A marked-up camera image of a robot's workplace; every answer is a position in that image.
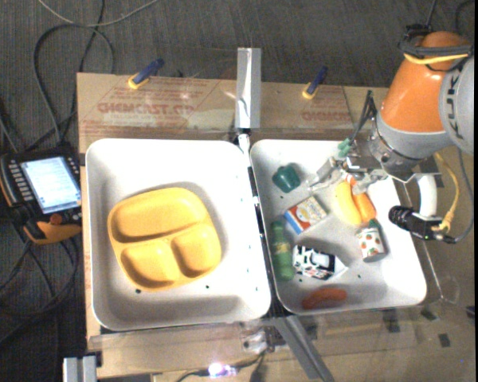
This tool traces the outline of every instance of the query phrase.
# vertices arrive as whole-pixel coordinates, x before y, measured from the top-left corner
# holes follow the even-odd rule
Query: orange object
[[[324,302],[342,302],[347,298],[347,292],[344,289],[335,289],[332,287],[325,287],[312,291],[301,302],[305,310],[313,310],[319,304]]]
[[[370,220],[375,219],[377,216],[377,211],[375,210],[374,204],[368,197],[367,193],[352,193],[352,200],[354,201],[356,208],[361,215],[361,220],[363,223],[370,222]]]
[[[40,220],[37,222],[37,226],[45,234],[45,239],[39,239],[35,233],[30,233],[27,226],[23,227],[25,234],[37,245],[56,244],[62,240],[72,238],[81,232],[81,226],[77,224],[53,225]]]
[[[468,42],[455,33],[430,33],[421,47],[451,47]],[[423,64],[405,59],[394,77],[380,110],[384,122],[401,131],[432,133],[443,131],[439,117],[439,91],[445,72],[452,60],[432,64],[433,71]]]
[[[108,214],[117,261],[135,288],[158,291],[193,282],[221,261],[203,201],[188,189],[155,189],[122,200]]]

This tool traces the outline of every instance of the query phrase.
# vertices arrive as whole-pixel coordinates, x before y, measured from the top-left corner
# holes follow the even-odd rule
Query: yellow cable
[[[465,58],[467,56],[468,54],[457,54],[457,55],[448,55],[446,57],[416,58],[407,53],[404,54],[404,57],[408,61],[418,65],[436,64],[438,62],[445,62],[447,60],[457,60],[458,58]]]
[[[434,155],[437,158],[437,160],[439,160],[441,164],[446,168],[450,177],[453,180],[453,184],[455,184],[455,198],[453,199],[452,206],[446,213],[445,218],[443,219],[441,224],[438,227],[436,227],[436,230],[438,231],[448,232],[450,228],[452,227],[452,220],[453,220],[453,217],[455,216],[455,210],[459,202],[459,196],[460,196],[459,181],[456,179],[455,173],[453,172],[449,164],[442,158],[442,156],[439,153],[435,153]]]

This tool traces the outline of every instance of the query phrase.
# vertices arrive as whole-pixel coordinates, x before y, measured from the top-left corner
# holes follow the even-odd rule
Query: small box
[[[318,224],[326,216],[326,211],[313,196],[289,208],[284,214],[285,219],[298,235]]]
[[[292,262],[299,275],[322,280],[328,280],[347,269],[337,256],[303,245],[296,245],[292,249]]]

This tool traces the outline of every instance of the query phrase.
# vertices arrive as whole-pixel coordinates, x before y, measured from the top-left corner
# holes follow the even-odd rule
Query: carrot
[[[324,287],[312,291],[301,302],[305,310],[315,309],[322,302],[341,302],[347,298],[347,292],[344,289],[335,289],[332,287]]]
[[[377,211],[375,210],[374,204],[372,204],[372,201],[370,200],[370,197],[368,197],[367,193],[354,194],[353,192],[352,200],[359,211],[359,215],[361,215],[361,221],[363,223],[370,222],[370,220],[375,219],[377,216]]]

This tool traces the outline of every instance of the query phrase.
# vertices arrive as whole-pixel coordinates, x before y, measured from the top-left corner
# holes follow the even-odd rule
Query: touchscreen
[[[81,192],[63,157],[23,162],[22,170],[44,214],[81,205]]]

